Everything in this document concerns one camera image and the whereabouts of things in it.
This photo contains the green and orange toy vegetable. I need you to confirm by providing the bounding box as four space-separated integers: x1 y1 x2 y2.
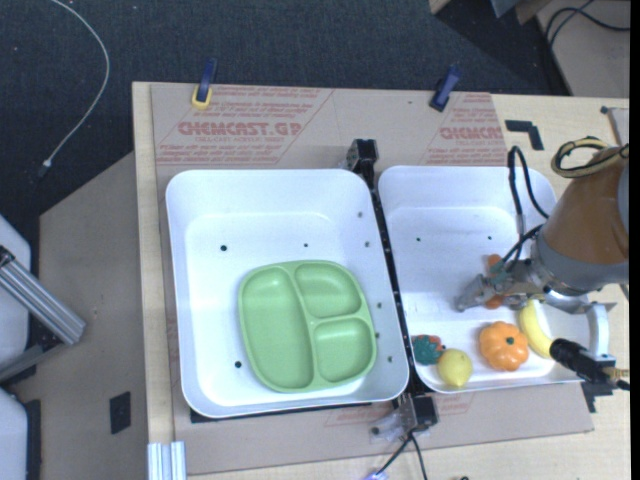
410 334 446 367

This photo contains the brown cardboard board red print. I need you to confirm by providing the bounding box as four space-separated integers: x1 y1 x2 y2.
149 83 597 476

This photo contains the orange pumpkin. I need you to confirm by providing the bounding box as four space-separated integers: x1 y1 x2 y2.
477 320 531 373

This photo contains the green divided plate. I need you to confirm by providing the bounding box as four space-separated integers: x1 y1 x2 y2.
237 259 378 395

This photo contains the orange carrot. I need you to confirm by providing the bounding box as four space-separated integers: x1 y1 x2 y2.
481 253 505 311

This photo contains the black cylinder on white bracket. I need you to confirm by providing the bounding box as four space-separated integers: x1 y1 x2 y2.
543 288 619 385

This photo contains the white plastic tray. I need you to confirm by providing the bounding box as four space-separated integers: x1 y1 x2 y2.
377 164 597 396
164 167 412 420

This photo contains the thin black rod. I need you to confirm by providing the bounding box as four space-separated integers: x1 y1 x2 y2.
363 163 419 395

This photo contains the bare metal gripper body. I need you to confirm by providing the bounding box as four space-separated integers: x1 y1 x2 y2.
488 258 557 301

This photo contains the yellow banana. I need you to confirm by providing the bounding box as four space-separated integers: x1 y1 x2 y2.
517 297 557 360

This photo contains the yellow lemon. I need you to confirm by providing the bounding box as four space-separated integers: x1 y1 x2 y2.
436 347 474 389

